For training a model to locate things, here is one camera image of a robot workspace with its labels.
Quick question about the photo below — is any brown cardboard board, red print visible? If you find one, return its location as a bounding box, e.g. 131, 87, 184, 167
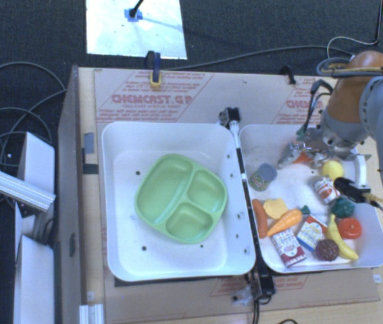
93, 67, 381, 317

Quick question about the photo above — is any black block with thin wires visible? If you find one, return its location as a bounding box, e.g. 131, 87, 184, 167
218, 106, 242, 126
250, 271, 277, 300

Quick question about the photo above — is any blue and white carton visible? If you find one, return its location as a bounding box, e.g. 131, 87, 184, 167
295, 214, 329, 253

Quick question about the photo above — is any thin black and white rod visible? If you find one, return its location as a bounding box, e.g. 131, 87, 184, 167
230, 120, 265, 273

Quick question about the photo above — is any orange sausage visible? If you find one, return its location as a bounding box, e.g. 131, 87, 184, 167
251, 198, 269, 240

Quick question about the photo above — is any orange carrot with green top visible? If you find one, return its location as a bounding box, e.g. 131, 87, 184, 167
265, 205, 311, 238

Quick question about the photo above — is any green broccoli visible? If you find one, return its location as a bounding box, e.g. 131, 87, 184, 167
330, 196, 356, 219

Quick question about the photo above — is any red and white can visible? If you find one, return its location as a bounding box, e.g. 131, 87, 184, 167
313, 176, 341, 205

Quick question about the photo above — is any brown doughnut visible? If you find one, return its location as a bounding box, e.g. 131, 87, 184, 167
314, 238, 340, 263

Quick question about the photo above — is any yellow ball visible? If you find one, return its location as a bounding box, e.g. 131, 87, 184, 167
322, 160, 344, 182

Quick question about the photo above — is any white plastic tray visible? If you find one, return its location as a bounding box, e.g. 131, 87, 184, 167
238, 124, 383, 275
101, 120, 257, 282

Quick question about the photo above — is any black cylinder on white bracket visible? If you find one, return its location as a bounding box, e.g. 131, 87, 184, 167
332, 153, 373, 204

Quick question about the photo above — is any green divided plate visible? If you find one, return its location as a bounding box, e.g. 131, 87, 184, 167
134, 153, 229, 245

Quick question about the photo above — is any red and white carton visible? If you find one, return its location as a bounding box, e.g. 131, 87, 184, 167
270, 227, 307, 269

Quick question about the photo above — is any red tomato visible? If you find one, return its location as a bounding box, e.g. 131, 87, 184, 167
338, 217, 363, 240

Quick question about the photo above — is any yellow banana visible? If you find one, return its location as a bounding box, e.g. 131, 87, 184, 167
325, 213, 360, 262

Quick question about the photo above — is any yellow biscuit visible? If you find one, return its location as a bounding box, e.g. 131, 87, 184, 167
262, 197, 289, 220

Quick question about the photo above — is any small orange toy food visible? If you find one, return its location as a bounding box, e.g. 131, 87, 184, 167
294, 151, 314, 165

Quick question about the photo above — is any small can with grey lid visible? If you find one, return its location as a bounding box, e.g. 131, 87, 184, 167
248, 163, 278, 192

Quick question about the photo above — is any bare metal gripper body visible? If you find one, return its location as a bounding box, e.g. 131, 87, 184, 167
300, 126, 359, 161

